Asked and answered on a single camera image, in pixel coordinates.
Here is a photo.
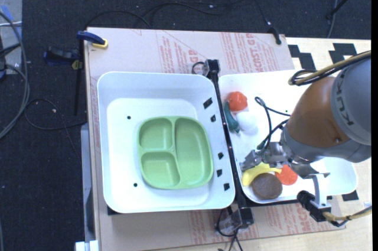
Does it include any orange round toy slice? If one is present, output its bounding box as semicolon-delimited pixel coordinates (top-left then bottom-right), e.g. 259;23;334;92
275;164;299;187

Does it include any white plastic tray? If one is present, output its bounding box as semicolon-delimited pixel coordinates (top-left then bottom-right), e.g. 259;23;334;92
96;70;236;214
217;69;359;205

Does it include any orange toy pepper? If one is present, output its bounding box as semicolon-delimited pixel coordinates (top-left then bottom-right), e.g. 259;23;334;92
227;91;249;113

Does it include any green divided plate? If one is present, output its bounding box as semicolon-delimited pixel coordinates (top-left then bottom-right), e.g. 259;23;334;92
136;115;214;190

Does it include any thin black rod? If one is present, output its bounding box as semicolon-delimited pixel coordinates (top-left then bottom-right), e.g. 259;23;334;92
210;71;247;210

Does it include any brown cardboard board red print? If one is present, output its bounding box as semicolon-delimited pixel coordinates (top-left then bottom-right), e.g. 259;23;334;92
84;26;347;246

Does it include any white toy egg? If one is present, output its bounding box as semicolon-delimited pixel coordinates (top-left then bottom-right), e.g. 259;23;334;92
236;110;259;136

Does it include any brown round biscuit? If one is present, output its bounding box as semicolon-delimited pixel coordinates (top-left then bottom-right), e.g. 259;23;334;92
251;172;284;201

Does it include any black block with thin wires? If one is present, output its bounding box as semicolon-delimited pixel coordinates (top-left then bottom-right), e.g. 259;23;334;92
236;206;255;227
203;58;221;78

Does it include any teal toy vegetable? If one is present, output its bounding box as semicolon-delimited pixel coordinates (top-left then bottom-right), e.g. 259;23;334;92
223;101;241;133

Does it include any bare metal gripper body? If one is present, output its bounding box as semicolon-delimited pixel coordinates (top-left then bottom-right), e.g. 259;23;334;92
259;141;314;177

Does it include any yellow banana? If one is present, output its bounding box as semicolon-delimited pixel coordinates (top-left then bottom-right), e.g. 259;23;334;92
242;162;283;187

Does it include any black cylinder on white bracket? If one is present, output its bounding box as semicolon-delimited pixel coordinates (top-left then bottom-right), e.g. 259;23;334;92
296;172;333;223

